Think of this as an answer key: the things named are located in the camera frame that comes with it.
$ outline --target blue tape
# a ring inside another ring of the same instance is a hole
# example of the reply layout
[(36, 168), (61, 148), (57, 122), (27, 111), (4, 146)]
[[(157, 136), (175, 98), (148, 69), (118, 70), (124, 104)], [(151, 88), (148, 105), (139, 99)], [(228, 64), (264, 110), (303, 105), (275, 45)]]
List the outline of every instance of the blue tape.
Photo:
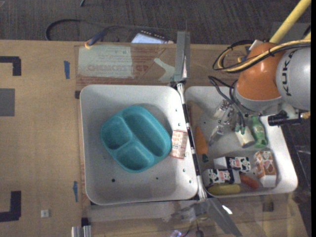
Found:
[(68, 61), (64, 61), (64, 68), (66, 79), (70, 79), (70, 63)]
[(73, 190), (75, 194), (75, 200), (76, 202), (78, 202), (78, 182), (77, 181), (74, 181)]

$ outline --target wooden table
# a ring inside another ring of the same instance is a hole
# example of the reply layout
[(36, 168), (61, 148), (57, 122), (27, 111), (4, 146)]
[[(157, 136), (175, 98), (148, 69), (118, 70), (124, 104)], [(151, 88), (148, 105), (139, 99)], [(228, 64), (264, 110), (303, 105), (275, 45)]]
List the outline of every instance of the wooden table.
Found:
[[(0, 219), (4, 219), (0, 222), (0, 236), (70, 236), (72, 226), (81, 225), (81, 218), (90, 207), (81, 190), (84, 181), (80, 171), (82, 145), (75, 91), (95, 81), (76, 78), (80, 46), (82, 42), (0, 40), (0, 56), (21, 59), (21, 75), (13, 75), (12, 63), (0, 63), (0, 89), (14, 92), (14, 112), (10, 112), (10, 116), (0, 116)], [(175, 44), (136, 47), (161, 51), (160, 58), (174, 66)], [(191, 75), (194, 76), (190, 83), (209, 85), (206, 75), (213, 74), (212, 62), (225, 48), (225, 45), (191, 45)], [(155, 75), (148, 70), (134, 78), (137, 82), (130, 83), (166, 85), (157, 81), (160, 73)], [(237, 77), (215, 75), (229, 82)], [(105, 83), (124, 83), (124, 80)], [(74, 183), (78, 186), (78, 199)], [(15, 214), (12, 221), (6, 221), (12, 212), (11, 192), (21, 192), (21, 215)], [(239, 212), (232, 219), (244, 236), (253, 236), (253, 233), (257, 236), (307, 236), (297, 205), (284, 195), (274, 200), (274, 212), (255, 209), (262, 204), (260, 197), (249, 199), (253, 209), (243, 210), (240, 205), (245, 205), (246, 200), (223, 202)], [(41, 218), (41, 211), (46, 209), (49, 217)], [(173, 228), (185, 231), (188, 225), (180, 220), (171, 224), (157, 219), (132, 219), (126, 215), (117, 214), (113, 221), (97, 219), (92, 222), (94, 236), (168, 236)], [(212, 220), (201, 225), (205, 233), (212, 236), (229, 236)]]

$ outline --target black tape marking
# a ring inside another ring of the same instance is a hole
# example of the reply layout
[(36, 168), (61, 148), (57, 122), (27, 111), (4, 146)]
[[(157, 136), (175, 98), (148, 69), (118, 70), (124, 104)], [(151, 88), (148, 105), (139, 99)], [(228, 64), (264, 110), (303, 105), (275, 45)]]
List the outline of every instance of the black tape marking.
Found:
[(196, 154), (193, 154), (193, 155), (192, 155), (192, 158), (193, 158), (194, 167), (195, 167), (195, 169), (196, 169), (196, 174), (197, 174), (197, 176), (200, 176), (201, 173), (200, 173), (200, 171), (199, 171), (199, 166), (198, 166), (198, 157), (197, 157)]
[(0, 56), (0, 63), (12, 63), (12, 75), (22, 75), (21, 59), (19, 56)]
[(0, 88), (0, 117), (14, 117), (15, 89)]
[(0, 212), (0, 222), (16, 221), (21, 217), (21, 191), (11, 192), (10, 211)]
[(75, 98), (76, 98), (76, 99), (80, 99), (80, 93), (81, 93), (80, 90), (76, 90), (76, 91), (75, 91)]
[(194, 149), (195, 146), (194, 146), (193, 135), (192, 135), (191, 129), (187, 128), (187, 131), (188, 131), (188, 138), (189, 138), (189, 141), (190, 141), (191, 149)]
[(186, 104), (182, 104), (182, 109), (184, 112), (184, 119), (186, 120), (186, 123), (189, 123), (189, 114), (188, 114), (188, 109)]

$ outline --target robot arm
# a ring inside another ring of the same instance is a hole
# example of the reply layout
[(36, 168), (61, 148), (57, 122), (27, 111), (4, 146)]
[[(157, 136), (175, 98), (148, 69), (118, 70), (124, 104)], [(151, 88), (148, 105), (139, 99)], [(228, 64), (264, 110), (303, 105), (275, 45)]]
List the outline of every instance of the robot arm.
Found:
[[(248, 59), (276, 46), (262, 43), (250, 51)], [(243, 70), (234, 95), (244, 113), (272, 115), (270, 125), (299, 119), (300, 111), (311, 110), (311, 48), (280, 51)]]

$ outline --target white bin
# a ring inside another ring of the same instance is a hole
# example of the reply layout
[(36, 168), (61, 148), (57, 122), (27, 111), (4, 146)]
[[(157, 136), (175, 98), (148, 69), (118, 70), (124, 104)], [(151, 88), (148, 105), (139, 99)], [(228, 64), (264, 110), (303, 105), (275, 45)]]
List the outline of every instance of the white bin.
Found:
[[(216, 123), (209, 115), (221, 102), (215, 87), (190, 87), (185, 92), (186, 101), (196, 102), (205, 110), (200, 119), (204, 134), (210, 134)], [(166, 128), (170, 136), (176, 129), (186, 130), (185, 119), (178, 92), (168, 86), (89, 85), (80, 94), (83, 128), (85, 185), (89, 199), (99, 205), (132, 202), (187, 200), (198, 191), (198, 183), (190, 143), (186, 157), (165, 159), (140, 173), (130, 173), (121, 168), (103, 147), (99, 132), (101, 125), (116, 112), (130, 105), (147, 108)], [(277, 169), (275, 188), (243, 190), (237, 195), (255, 196), (289, 193), (296, 189), (298, 181), (281, 128), (271, 127), (263, 118), (269, 149), (274, 154)], [(198, 156), (201, 173), (212, 167), (212, 160), (221, 156), (253, 157), (255, 149), (242, 149), (232, 132), (209, 149), (210, 162), (203, 163)]]
[(125, 171), (101, 143), (102, 124), (121, 109), (141, 105), (166, 128), (186, 130), (178, 92), (167, 86), (89, 85), (80, 94), (83, 128), (85, 186), (89, 199), (99, 205), (186, 200), (198, 190), (190, 147), (187, 156), (167, 156), (140, 173)]

